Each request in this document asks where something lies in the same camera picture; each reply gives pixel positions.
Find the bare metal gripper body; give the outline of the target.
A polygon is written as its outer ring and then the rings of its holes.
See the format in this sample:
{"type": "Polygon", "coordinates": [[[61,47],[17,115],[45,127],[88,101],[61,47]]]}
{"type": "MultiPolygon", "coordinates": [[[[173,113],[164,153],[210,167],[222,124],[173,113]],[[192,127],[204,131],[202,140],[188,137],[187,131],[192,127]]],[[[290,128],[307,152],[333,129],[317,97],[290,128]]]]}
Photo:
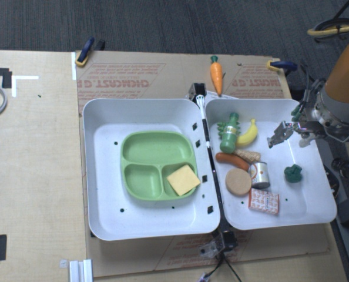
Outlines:
{"type": "Polygon", "coordinates": [[[332,138],[341,143],[349,142],[349,123],[317,112],[302,112],[293,115],[294,130],[301,135],[302,142],[332,138]]]}

